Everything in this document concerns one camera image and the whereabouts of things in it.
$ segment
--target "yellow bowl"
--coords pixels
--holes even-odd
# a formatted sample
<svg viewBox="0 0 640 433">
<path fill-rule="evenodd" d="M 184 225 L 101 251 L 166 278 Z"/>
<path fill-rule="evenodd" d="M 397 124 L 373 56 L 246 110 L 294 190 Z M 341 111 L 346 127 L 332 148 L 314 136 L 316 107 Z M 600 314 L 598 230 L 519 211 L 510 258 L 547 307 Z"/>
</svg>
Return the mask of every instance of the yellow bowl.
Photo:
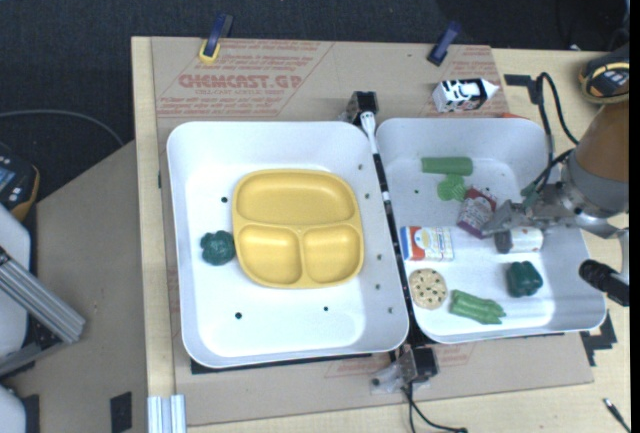
<svg viewBox="0 0 640 433">
<path fill-rule="evenodd" d="M 243 271 L 269 287 L 309 289 L 347 282 L 364 260 L 358 202 L 346 181 L 317 170 L 260 170 L 232 201 Z"/>
</svg>

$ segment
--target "cardboard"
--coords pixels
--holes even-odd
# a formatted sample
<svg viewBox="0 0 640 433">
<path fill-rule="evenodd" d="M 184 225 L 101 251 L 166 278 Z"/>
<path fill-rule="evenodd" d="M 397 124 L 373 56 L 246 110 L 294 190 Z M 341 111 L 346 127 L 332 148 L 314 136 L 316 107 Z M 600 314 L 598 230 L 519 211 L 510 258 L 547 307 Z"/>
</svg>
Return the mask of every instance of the cardboard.
<svg viewBox="0 0 640 433">
<path fill-rule="evenodd" d="M 429 44 L 275 40 L 222 41 L 219 60 L 202 64 L 197 38 L 151 39 L 176 391 L 190 426 L 401 403 L 372 390 L 388 354 L 219 372 L 194 372 L 180 335 L 180 300 L 166 140 L 177 125 L 201 120 L 338 119 L 354 91 L 376 91 L 379 122 L 439 115 L 431 99 L 443 80 L 482 77 L 501 84 L 491 49 L 451 46 L 440 67 Z M 501 116 L 502 90 L 479 110 Z M 444 399 L 593 381 L 578 333 L 434 345 L 440 374 L 416 392 Z"/>
</svg>

